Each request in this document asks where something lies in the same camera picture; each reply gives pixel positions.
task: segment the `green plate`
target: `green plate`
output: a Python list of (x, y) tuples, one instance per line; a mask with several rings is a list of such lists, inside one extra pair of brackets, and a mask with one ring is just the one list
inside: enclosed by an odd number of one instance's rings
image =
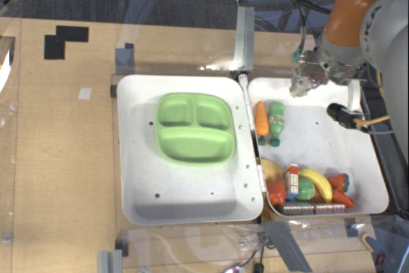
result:
[(158, 104), (155, 122), (159, 152), (179, 164), (222, 164), (236, 150), (228, 105), (201, 93), (170, 93)]

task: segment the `toy food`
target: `toy food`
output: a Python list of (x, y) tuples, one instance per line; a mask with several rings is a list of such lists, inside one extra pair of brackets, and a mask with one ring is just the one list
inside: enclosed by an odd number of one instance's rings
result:
[(315, 203), (324, 203), (324, 199), (322, 198), (316, 186), (314, 186), (314, 190), (315, 190), (314, 196), (310, 199), (310, 201), (313, 201)]
[(345, 213), (344, 204), (315, 204), (314, 205), (315, 214), (340, 214)]
[(268, 134), (268, 118), (266, 109), (262, 101), (257, 103), (256, 118), (254, 119), (258, 144), (264, 146), (266, 144), (266, 135)]
[(328, 178), (328, 182), (330, 183), (331, 187), (335, 190), (338, 188), (343, 188), (344, 192), (348, 191), (348, 187), (350, 186), (350, 177), (348, 174), (338, 174), (336, 176), (331, 176)]
[(298, 194), (298, 164), (291, 164), (286, 168), (284, 183), (287, 190), (286, 200), (291, 200)]
[(278, 147), (280, 145), (279, 136), (284, 130), (284, 105), (280, 102), (272, 102), (270, 105), (270, 116), (268, 117), (270, 123), (270, 145)]
[(312, 197), (314, 197), (314, 194), (315, 194), (314, 184), (307, 178), (299, 178), (298, 194), (295, 196), (295, 199), (302, 201), (310, 200)]
[(272, 162), (268, 159), (261, 159), (261, 166), (263, 166), (264, 178), (266, 180), (282, 180), (283, 170), (276, 162)]
[(345, 208), (352, 208), (355, 204), (355, 200), (348, 197), (342, 188), (338, 188), (332, 195), (332, 201), (334, 203), (344, 204)]
[(277, 207), (279, 213), (284, 215), (309, 215), (314, 213), (314, 205), (307, 201), (286, 201)]
[(267, 181), (268, 199), (272, 206), (283, 205), (286, 201), (286, 187), (283, 181)]
[(324, 199), (324, 202), (331, 202), (332, 187), (325, 176), (311, 168), (306, 168), (299, 171), (298, 175), (302, 178), (307, 178), (317, 187), (322, 198)]

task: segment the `toy red pepper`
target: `toy red pepper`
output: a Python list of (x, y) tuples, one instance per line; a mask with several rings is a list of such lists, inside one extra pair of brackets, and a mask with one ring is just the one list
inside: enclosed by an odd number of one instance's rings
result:
[(343, 188), (343, 191), (347, 192), (348, 187), (350, 186), (350, 177), (345, 173), (331, 176), (328, 178), (328, 181), (330, 182), (331, 187), (335, 190)]
[(283, 205), (286, 201), (286, 186), (283, 181), (267, 181), (268, 199), (272, 206)]
[(355, 200), (348, 197), (342, 188), (338, 188), (332, 195), (332, 201), (334, 203), (344, 204), (345, 208), (352, 208), (355, 204)]

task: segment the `white tray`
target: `white tray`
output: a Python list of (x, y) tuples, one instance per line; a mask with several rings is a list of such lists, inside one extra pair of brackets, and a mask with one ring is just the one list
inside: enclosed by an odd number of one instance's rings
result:
[(289, 87), (289, 79), (259, 78), (249, 84), (254, 114), (259, 100), (266, 103), (267, 111), (269, 101), (285, 105), (280, 146), (260, 146), (261, 157), (284, 169), (298, 163), (301, 169), (309, 167), (326, 176), (347, 173), (350, 188), (346, 194), (356, 203), (344, 215), (385, 211), (389, 197), (370, 136), (340, 126), (327, 114), (332, 102), (347, 106), (348, 88), (329, 82), (307, 96), (293, 98)]
[[(236, 152), (217, 166), (168, 162), (157, 150), (157, 104), (168, 93), (206, 93), (233, 115)], [(263, 198), (241, 87), (223, 77), (129, 75), (118, 84), (122, 202), (140, 225), (248, 221)]]

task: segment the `green bottle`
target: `green bottle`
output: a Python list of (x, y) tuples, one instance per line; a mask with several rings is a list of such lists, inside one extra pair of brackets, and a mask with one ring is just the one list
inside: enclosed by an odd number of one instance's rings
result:
[(268, 124), (270, 125), (271, 133), (270, 145), (278, 147), (280, 145), (279, 136), (284, 130), (284, 105), (282, 103), (271, 103)]

